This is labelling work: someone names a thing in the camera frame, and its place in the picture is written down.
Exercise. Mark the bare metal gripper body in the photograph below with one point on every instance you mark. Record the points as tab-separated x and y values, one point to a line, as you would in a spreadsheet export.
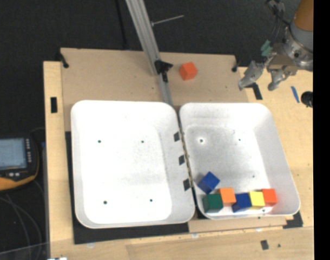
285	58

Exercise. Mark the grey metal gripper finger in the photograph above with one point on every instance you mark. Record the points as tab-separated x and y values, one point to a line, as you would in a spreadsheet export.
251	74
277	78

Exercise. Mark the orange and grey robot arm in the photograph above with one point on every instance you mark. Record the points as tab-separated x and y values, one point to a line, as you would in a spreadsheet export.
305	12

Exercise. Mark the orange cube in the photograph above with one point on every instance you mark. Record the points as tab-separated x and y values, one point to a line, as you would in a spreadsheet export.
227	196
270	196
188	71

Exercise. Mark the white plastic tray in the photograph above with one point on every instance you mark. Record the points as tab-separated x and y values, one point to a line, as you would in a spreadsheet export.
127	166
235	153

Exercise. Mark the blue cube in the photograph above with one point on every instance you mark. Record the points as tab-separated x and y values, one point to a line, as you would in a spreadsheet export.
243	202
209	182

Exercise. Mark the yellow cube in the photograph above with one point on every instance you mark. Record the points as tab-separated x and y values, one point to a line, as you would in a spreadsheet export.
257	198

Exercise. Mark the green cube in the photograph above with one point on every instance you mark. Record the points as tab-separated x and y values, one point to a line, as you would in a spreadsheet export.
213	202

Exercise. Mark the pale wood board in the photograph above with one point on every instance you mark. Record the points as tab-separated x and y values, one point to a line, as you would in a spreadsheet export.
113	77

